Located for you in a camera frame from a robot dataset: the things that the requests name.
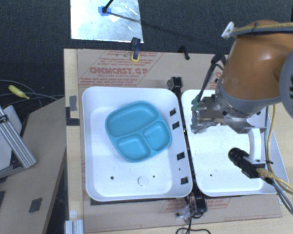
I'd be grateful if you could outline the blue divided plate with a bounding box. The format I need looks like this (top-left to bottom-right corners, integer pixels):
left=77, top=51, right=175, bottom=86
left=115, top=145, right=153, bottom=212
left=105, top=100, right=173, bottom=163

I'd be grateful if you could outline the yellow banana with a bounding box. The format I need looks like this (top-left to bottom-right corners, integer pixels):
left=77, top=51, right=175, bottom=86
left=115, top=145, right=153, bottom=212
left=8, top=84, right=30, bottom=100

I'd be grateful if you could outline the thin black rod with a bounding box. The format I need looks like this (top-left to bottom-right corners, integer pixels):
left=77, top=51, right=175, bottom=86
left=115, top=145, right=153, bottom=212
left=175, top=86, right=200, bottom=195

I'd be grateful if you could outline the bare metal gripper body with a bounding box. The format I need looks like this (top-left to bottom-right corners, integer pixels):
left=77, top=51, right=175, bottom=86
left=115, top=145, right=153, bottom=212
left=196, top=95, right=251, bottom=135

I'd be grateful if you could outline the brown cardboard board red print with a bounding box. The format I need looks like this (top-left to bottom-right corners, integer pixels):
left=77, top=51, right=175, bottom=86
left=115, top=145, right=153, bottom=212
left=77, top=49, right=283, bottom=229

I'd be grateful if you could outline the white plastic tray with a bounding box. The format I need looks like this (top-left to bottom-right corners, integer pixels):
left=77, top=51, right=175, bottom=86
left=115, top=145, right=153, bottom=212
left=181, top=89, right=290, bottom=197
left=82, top=86, right=194, bottom=202

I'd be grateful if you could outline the black cylinder on white bracket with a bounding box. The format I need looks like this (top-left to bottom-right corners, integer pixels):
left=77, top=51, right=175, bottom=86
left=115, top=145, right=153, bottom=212
left=228, top=127, right=268, bottom=179

